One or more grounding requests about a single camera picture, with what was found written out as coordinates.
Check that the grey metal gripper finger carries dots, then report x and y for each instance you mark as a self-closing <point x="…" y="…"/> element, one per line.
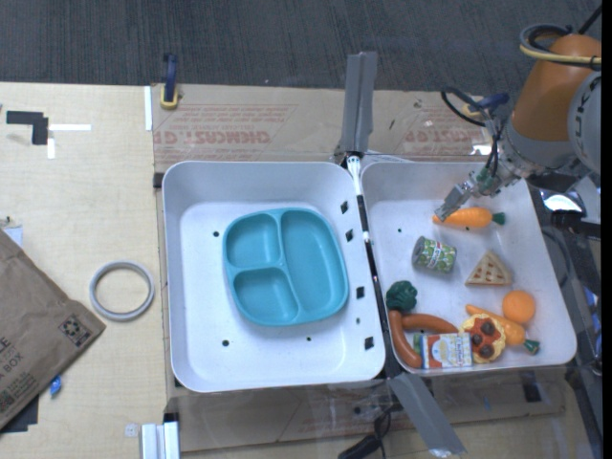
<point x="448" y="199"/>
<point x="456" y="203"/>

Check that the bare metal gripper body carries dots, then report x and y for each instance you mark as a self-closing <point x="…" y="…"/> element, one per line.
<point x="497" y="177"/>

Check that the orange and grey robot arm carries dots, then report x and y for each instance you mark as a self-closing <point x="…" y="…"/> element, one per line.
<point x="550" y="98"/>

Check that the orange carrot with green top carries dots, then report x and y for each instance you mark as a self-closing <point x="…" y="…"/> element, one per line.
<point x="514" y="333"/>
<point x="471" y="218"/>

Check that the small green can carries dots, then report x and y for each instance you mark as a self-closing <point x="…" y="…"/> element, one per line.
<point x="435" y="255"/>

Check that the tan triangular pie slice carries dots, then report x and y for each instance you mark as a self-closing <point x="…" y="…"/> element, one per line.
<point x="488" y="273"/>

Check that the white plastic tray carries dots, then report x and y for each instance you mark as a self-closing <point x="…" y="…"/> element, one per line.
<point x="540" y="275"/>
<point x="201" y="352"/>

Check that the green broccoli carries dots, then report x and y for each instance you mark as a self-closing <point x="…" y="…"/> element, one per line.
<point x="401" y="295"/>

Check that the orange round fruit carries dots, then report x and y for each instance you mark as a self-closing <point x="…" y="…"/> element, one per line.
<point x="518" y="306"/>

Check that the orange-brown sausage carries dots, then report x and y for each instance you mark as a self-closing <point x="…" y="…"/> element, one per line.
<point x="404" y="344"/>
<point x="428" y="322"/>

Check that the yellow pizza with brown meatballs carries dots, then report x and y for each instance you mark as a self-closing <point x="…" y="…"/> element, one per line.
<point x="483" y="337"/>

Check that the small orange and white carton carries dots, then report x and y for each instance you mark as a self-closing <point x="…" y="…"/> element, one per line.
<point x="444" y="351"/>

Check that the blue divided plate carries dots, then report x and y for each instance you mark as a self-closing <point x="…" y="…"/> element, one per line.
<point x="306" y="256"/>

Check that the brown cardboard board red print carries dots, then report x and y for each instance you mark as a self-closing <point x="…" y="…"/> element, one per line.
<point x="248" y="127"/>

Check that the white tape roll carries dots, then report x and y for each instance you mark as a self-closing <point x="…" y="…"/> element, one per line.
<point x="98" y="304"/>

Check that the brown paper packet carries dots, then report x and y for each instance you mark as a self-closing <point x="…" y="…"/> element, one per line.
<point x="33" y="333"/>

